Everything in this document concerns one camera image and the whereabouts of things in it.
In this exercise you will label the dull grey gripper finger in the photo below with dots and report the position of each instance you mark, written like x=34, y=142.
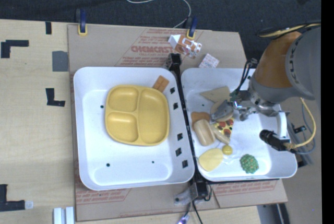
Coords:
x=221, y=111

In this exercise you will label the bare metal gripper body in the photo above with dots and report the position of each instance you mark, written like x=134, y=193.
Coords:
x=251, y=106

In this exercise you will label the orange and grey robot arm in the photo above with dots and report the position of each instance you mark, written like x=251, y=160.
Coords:
x=276, y=69

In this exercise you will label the pizza slice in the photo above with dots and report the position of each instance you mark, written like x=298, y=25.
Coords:
x=223, y=129

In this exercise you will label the tan triangular bread slice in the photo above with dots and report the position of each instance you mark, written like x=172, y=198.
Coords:
x=216, y=93

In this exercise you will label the orange-brown flat bread piece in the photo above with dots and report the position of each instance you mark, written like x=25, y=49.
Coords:
x=199, y=116

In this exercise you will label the tan bread loaf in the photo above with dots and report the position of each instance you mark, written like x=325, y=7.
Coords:
x=204, y=132

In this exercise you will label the white plastic tray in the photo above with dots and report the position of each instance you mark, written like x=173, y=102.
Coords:
x=130, y=168
x=253, y=136

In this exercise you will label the thin black rod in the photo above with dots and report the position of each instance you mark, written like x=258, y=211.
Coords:
x=185, y=116

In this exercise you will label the fried egg with yellow yolk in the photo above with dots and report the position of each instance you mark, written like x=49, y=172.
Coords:
x=227, y=149

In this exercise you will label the yellow oval crisp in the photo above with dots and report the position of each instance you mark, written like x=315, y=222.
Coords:
x=210, y=159

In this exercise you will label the white packet red print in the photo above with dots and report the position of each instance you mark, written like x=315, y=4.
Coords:
x=208, y=61

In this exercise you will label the green grapes bunch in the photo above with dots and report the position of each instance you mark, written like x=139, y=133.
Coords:
x=249, y=163

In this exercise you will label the orange rectangular biscuit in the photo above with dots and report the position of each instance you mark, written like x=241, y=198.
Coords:
x=161, y=83

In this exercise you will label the yellow divided plate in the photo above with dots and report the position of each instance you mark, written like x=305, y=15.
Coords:
x=151, y=116

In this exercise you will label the white and orange carton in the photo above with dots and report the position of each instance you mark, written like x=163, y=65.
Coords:
x=184, y=45

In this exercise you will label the brown cardboard board red print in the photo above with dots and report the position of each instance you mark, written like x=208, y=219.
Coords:
x=109, y=45

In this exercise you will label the black cylinder on white bracket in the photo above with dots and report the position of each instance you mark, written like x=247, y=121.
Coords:
x=272, y=138

